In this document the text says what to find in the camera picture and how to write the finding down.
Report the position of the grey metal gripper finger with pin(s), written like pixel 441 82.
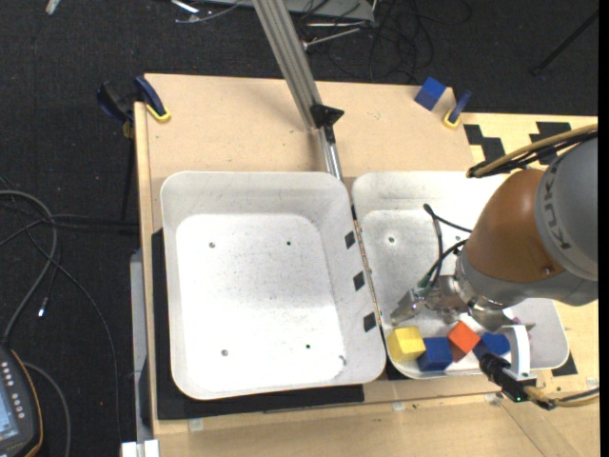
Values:
pixel 450 317
pixel 404 308

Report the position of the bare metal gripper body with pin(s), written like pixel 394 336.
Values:
pixel 447 298

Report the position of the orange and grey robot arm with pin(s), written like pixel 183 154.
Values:
pixel 518 236

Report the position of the orange cube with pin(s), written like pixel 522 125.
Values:
pixel 464 338

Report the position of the yellow cube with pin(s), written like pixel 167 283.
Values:
pixel 405 343

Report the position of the blue cube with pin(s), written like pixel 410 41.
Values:
pixel 496 343
pixel 435 352
pixel 429 92

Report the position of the white plastic tray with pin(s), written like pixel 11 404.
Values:
pixel 257 303
pixel 404 255

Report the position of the pale wood board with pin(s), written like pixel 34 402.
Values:
pixel 238 131

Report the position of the black cylinder on white bracket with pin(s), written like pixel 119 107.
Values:
pixel 519 350

